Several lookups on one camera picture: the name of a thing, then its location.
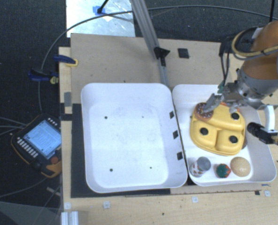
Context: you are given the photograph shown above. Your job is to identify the brown sprinkled doughnut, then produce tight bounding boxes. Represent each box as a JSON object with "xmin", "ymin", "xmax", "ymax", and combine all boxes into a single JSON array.
[{"xmin": 193, "ymin": 102, "xmax": 215, "ymax": 123}]

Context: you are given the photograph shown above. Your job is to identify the small grey and white can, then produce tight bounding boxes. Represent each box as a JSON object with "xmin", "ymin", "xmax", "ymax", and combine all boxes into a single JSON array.
[{"xmin": 189, "ymin": 156, "xmax": 212, "ymax": 178}]

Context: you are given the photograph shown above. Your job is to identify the yellow divided plate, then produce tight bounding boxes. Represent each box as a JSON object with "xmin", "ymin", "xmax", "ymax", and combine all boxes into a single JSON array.
[{"xmin": 189, "ymin": 103, "xmax": 247, "ymax": 157}]

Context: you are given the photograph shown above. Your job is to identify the black block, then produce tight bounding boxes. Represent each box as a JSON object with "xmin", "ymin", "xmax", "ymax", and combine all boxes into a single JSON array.
[{"xmin": 177, "ymin": 48, "xmax": 190, "ymax": 59}]

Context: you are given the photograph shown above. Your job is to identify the brown cardboard board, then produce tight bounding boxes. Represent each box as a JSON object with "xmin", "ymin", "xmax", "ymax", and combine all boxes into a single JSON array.
[{"xmin": 70, "ymin": 32, "xmax": 267, "ymax": 196}]

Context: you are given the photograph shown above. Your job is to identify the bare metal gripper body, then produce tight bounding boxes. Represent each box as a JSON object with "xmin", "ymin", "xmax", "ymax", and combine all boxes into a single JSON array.
[{"xmin": 220, "ymin": 82, "xmax": 269, "ymax": 110}]

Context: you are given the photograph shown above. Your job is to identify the red and green strawberry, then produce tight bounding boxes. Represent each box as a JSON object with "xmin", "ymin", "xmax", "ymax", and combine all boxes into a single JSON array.
[{"xmin": 214, "ymin": 163, "xmax": 232, "ymax": 179}]

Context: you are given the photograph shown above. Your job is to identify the beige round bread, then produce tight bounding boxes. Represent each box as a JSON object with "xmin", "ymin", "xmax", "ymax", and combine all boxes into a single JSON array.
[{"xmin": 229, "ymin": 156, "xmax": 251, "ymax": 177}]

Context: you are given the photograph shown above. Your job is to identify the black cylinder on white bracket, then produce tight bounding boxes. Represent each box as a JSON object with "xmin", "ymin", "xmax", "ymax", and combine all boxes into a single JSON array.
[{"xmin": 247, "ymin": 104, "xmax": 278, "ymax": 145}]

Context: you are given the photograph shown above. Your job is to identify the white plastic tray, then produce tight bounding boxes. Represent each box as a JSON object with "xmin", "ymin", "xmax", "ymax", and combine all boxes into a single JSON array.
[
  {"xmin": 80, "ymin": 82, "xmax": 189, "ymax": 194},
  {"xmin": 172, "ymin": 83, "xmax": 278, "ymax": 188}
]

